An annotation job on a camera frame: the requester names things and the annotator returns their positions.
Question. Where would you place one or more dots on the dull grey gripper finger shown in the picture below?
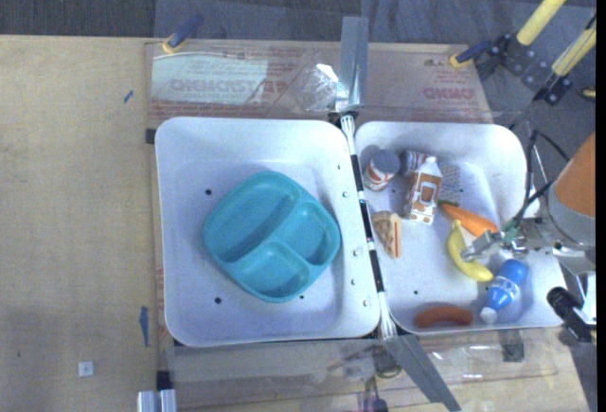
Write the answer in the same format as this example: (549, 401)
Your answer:
(473, 251)
(490, 238)

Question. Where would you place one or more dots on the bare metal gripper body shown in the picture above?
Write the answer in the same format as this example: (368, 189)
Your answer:
(532, 237)

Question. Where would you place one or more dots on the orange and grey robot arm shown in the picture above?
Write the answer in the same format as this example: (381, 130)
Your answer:
(575, 183)

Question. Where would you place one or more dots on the yellow banana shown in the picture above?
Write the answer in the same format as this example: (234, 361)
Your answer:
(457, 249)

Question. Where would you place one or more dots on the orange carrot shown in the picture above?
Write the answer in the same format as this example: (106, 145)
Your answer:
(468, 218)

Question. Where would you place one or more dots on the blue and white bottle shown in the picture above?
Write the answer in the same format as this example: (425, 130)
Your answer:
(504, 289)

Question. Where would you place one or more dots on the white plastic tray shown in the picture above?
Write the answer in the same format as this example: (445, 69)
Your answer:
(426, 277)
(189, 235)

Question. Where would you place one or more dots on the grey packet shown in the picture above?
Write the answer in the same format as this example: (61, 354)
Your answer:
(451, 183)

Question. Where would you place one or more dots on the brown sausage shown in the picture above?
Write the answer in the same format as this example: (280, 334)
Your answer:
(442, 317)

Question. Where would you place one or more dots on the white and orange carton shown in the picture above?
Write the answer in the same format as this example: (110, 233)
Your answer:
(423, 194)

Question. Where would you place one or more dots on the pizza slice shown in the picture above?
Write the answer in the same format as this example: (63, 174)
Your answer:
(388, 232)

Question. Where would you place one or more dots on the orange and white packet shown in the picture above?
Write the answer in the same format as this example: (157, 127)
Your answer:
(413, 161)

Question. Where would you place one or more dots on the orange and white can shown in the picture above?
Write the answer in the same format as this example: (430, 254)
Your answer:
(379, 171)

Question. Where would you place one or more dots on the blue divided plate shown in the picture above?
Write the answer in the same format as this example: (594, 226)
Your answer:
(265, 239)

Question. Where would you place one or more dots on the brown cardboard board, red print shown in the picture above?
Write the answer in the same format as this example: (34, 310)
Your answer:
(227, 88)

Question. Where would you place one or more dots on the black cylinder on white bracket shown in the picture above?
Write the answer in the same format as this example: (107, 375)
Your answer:
(568, 308)

